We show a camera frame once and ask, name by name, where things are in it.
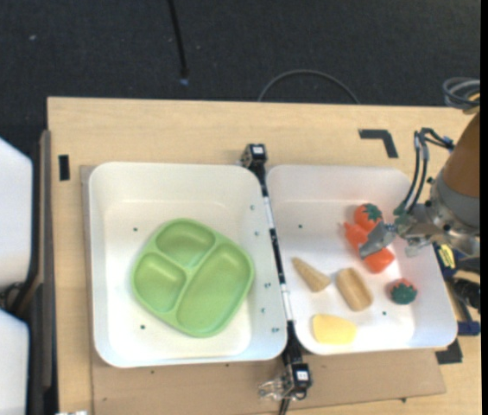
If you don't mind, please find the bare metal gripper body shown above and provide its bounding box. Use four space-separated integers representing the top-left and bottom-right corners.
396 201 481 254

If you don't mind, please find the red tomato with green top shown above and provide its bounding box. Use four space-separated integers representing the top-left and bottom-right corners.
352 202 384 232

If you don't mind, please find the beige toy bread roll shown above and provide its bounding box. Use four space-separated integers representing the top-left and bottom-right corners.
334 267 374 312

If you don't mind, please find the red strawberry with green top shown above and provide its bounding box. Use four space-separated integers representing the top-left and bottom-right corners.
388 278 419 306

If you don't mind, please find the beige toy cone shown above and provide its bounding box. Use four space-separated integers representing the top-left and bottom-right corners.
291 256 333 294

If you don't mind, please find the white plastic tray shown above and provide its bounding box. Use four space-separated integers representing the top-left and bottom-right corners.
265 163 459 357
87 161 289 369

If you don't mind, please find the yellow toy cheese slice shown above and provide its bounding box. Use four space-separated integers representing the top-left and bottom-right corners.
310 313 358 347

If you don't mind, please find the thin black and white rod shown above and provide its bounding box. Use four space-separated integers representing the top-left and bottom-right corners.
252 162 299 363

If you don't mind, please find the green divided plate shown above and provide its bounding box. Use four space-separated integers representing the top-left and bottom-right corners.
130 217 257 340

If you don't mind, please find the black block with thin wires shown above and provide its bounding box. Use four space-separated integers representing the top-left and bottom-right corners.
283 360 314 392
242 143 268 169

